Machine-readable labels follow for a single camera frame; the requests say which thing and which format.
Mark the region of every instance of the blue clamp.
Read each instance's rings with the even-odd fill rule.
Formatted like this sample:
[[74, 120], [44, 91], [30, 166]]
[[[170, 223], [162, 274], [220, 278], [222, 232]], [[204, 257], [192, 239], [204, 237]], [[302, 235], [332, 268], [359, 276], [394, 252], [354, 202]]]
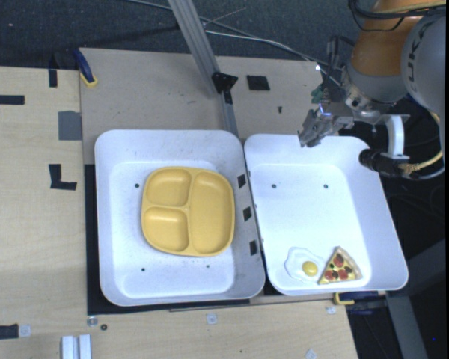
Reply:
[[76, 63], [78, 64], [78, 68], [80, 70], [80, 78], [85, 83], [88, 88], [94, 87], [98, 83], [98, 79], [91, 72], [90, 65], [87, 62], [87, 59], [78, 49], [73, 51], [73, 57], [75, 58]]

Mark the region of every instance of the dark background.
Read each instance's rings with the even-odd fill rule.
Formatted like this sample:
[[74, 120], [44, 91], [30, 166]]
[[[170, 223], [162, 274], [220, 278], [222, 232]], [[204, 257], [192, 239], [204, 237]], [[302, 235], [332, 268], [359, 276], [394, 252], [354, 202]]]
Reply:
[[[168, 6], [167, 0], [140, 0]], [[285, 44], [297, 52], [326, 60], [330, 36], [350, 39], [358, 27], [347, 0], [193, 0], [200, 16], [257, 37]], [[226, 28], [208, 29], [234, 34]], [[215, 55], [300, 59], [292, 52], [250, 40], [209, 35]], [[47, 68], [54, 55], [61, 68], [75, 68], [72, 51], [79, 47], [188, 53], [172, 12], [120, 0], [0, 0], [0, 66]], [[350, 47], [340, 54], [346, 58]], [[432, 118], [407, 100], [397, 110], [412, 113], [406, 123], [406, 153], [427, 159], [439, 149]], [[365, 125], [353, 132], [370, 145], [385, 145], [384, 129]], [[445, 237], [445, 174], [413, 182], [382, 179], [406, 259]], [[412, 297], [412, 306], [429, 358], [447, 357], [445, 279]], [[366, 316], [350, 313], [360, 358], [401, 358], [385, 308]]]

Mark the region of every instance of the toy fried egg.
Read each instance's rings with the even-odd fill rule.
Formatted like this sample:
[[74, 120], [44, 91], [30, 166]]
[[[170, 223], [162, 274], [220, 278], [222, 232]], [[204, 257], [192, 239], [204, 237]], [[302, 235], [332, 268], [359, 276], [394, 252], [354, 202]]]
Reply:
[[306, 248], [291, 248], [288, 251], [284, 267], [288, 275], [302, 282], [317, 282], [326, 266], [323, 258]]

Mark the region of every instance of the black square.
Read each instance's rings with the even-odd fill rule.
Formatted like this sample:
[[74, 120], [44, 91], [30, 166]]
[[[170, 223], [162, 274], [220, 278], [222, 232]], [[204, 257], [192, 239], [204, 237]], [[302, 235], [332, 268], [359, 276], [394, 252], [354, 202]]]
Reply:
[[265, 76], [246, 76], [249, 90], [271, 90]]

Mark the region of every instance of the egg yolk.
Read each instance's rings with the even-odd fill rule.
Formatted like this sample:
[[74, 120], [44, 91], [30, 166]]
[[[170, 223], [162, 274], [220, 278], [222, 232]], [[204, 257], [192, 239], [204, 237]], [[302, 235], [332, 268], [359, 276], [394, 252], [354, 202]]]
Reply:
[[302, 264], [302, 271], [304, 271], [308, 277], [313, 277], [317, 274], [317, 265], [316, 263], [307, 260]]

